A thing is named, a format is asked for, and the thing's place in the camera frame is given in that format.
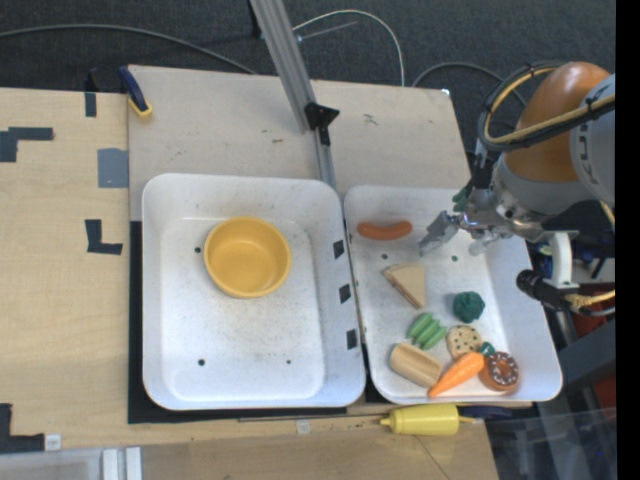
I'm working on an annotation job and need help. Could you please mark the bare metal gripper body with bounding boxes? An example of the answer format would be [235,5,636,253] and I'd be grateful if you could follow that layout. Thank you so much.
[457,186,547,243]

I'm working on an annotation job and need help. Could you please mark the white plastic tray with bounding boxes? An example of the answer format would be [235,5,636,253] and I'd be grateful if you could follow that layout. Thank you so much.
[141,172,367,412]
[343,184,564,405]

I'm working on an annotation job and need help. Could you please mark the tan chocolate chip biscuit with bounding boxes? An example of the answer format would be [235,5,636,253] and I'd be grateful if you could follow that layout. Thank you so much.
[445,324,484,361]

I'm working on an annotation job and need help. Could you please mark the yellow bowl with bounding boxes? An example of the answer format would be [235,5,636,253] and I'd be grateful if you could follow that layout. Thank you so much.
[202,216,293,300]

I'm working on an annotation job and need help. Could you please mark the pale wood board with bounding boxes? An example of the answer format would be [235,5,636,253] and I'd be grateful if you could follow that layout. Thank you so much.
[127,64,539,432]

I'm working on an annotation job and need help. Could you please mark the black cylinder on white bracket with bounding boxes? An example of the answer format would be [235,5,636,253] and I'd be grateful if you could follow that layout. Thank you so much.
[516,231,582,313]

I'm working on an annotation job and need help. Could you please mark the tan sandwich wedge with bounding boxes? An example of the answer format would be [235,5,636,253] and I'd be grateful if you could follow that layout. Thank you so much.
[382,262,427,310]

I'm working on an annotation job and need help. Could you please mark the yellow squeeze bottle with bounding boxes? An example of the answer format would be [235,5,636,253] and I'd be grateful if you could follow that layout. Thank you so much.
[379,402,476,437]

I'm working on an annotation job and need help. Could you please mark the green broccoli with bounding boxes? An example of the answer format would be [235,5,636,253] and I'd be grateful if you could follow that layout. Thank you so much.
[452,291,486,324]

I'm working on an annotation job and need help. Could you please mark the orange sausage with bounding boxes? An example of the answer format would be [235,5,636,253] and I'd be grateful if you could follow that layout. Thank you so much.
[356,220,414,242]

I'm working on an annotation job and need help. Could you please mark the thin black and white rod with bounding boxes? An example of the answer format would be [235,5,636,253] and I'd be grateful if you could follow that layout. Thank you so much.
[341,195,369,365]

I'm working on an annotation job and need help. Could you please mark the brown sprinkled doughnut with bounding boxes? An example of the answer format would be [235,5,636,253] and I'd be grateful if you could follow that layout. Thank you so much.
[478,351,522,393]

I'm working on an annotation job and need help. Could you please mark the green pea pods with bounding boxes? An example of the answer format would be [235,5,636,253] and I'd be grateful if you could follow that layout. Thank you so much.
[405,312,448,352]

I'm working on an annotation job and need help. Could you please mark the orange carrot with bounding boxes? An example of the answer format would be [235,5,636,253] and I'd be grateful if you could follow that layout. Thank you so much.
[427,341,496,399]

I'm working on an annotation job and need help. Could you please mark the tan bread loaf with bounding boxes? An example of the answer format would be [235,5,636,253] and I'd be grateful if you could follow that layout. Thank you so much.
[388,342,444,389]

